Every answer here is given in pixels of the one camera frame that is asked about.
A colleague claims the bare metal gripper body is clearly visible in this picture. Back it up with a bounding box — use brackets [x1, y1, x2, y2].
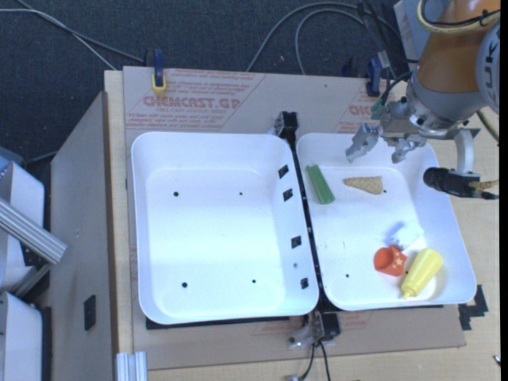
[379, 99, 461, 143]

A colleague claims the tan waffle cone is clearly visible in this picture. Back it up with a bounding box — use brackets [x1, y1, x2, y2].
[342, 175, 384, 196]

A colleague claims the green celery stick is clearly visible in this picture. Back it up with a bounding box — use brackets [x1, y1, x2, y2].
[305, 164, 337, 206]

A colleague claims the white and blue carton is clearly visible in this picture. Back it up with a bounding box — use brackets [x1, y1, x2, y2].
[386, 220, 425, 252]

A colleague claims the thin black rod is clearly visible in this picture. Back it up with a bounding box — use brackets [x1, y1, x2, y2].
[288, 133, 329, 317]

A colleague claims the white plastic tray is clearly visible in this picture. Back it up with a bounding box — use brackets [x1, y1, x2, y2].
[295, 132, 478, 312]
[130, 131, 321, 325]

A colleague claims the orange cup with star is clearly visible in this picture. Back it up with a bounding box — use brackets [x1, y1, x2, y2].
[373, 245, 409, 277]

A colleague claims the yellow mustard bottle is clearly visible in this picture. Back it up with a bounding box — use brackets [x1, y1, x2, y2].
[400, 247, 444, 301]

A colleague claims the brown cardboard board red print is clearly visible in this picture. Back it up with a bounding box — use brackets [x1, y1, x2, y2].
[121, 66, 467, 371]

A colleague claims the black cylinder on white bracket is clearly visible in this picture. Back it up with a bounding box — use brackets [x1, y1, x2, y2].
[422, 129, 482, 198]

